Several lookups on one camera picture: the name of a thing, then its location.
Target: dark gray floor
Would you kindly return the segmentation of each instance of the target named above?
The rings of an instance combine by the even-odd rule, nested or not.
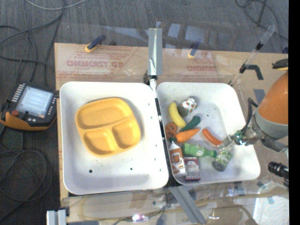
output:
[[[61,0],[30,0],[45,8],[61,7]],[[65,0],[67,5],[81,0]],[[28,32],[36,46],[34,49],[26,42],[25,34],[2,42],[20,31],[47,24],[57,17],[61,10],[49,11],[37,8],[24,0],[0,0],[0,102],[5,100],[16,81],[24,79],[39,85],[54,88],[54,51],[55,42],[86,44],[99,34],[105,33],[107,39],[118,45],[147,46],[148,28],[161,27],[164,31],[164,46],[188,48],[193,41],[200,41],[198,49],[250,52],[262,37],[266,28],[276,25],[276,33],[263,47],[263,53],[282,53],[288,47],[289,0],[267,0],[260,26],[257,19],[263,0],[90,0],[66,8],[60,20],[40,29]],[[24,60],[38,60],[41,63],[19,62],[24,51]],[[59,178],[57,126],[38,133],[21,133],[5,129],[0,137],[0,151],[9,149],[38,150],[48,161],[50,170],[39,196],[46,190],[52,174],[48,192],[37,201],[22,203],[10,215],[0,220],[1,224],[45,224],[45,211],[58,209]],[[8,168],[12,155],[0,155],[0,174]],[[37,157],[24,157],[39,168]],[[5,194],[15,195],[19,200],[28,196],[36,187],[32,174],[18,162],[4,179],[0,188]],[[38,177],[43,169],[37,169]],[[20,203],[0,195],[0,219]]]

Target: white cable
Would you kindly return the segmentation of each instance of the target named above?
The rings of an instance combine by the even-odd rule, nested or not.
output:
[[[34,5],[34,6],[38,7],[38,8],[45,9],[45,10],[59,10],[59,9],[63,9],[63,7],[58,7],[58,8],[41,7],[41,6],[39,6],[39,5],[37,5],[37,4],[33,3],[33,2],[30,2],[29,0],[26,0],[26,1],[29,2],[30,4]],[[90,1],[90,0],[82,0],[80,2],[77,2],[77,3],[74,3],[72,5],[69,5],[69,6],[65,7],[65,8],[70,8],[70,7],[73,7],[75,5],[78,5],[78,4],[86,2],[86,1]]]

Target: green can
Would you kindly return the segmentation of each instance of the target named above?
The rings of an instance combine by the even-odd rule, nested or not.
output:
[[[212,162],[212,166],[219,172],[223,172],[230,160],[232,159],[232,157],[232,153],[227,149],[223,148],[217,153],[217,156]]]

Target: carrot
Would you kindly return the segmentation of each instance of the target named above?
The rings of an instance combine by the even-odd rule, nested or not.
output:
[[[207,128],[204,128],[202,130],[202,134],[207,138],[208,141],[210,141],[214,145],[220,145],[222,143],[222,141],[214,137],[214,135],[212,135]]]
[[[193,129],[179,132],[175,135],[175,137],[170,137],[170,141],[184,143],[199,131],[200,131],[199,128],[193,128]]]

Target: red button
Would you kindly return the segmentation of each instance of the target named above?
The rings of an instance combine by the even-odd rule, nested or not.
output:
[[[12,110],[12,111],[11,111],[11,115],[17,117],[17,116],[19,115],[19,111],[17,111],[17,110]]]

